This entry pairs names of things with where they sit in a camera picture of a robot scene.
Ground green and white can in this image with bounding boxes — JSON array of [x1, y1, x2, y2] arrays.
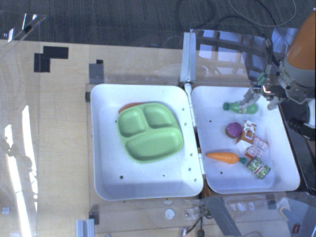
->
[[246, 157, 271, 180]]

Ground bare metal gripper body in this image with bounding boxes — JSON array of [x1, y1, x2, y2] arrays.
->
[[261, 77, 316, 105]]

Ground white and orange carton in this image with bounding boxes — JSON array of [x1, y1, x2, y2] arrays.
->
[[236, 119, 258, 153]]

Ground white plastic tray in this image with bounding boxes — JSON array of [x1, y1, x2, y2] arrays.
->
[[191, 85, 301, 195], [90, 83, 204, 202]]

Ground purple toy grapes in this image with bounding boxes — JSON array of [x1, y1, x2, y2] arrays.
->
[[225, 121, 244, 139]]

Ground red and white packet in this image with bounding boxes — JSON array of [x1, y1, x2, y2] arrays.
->
[[245, 135, 269, 160]]

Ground orange carrot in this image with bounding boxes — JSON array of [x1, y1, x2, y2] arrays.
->
[[205, 152, 247, 165]]

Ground green bottle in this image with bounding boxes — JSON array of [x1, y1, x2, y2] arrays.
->
[[223, 101, 259, 116]]

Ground green divided plate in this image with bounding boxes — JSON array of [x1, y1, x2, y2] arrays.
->
[[116, 102, 185, 164]]

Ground black cylinder on white bracket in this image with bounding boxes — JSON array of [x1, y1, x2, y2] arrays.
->
[[288, 99, 316, 141]]

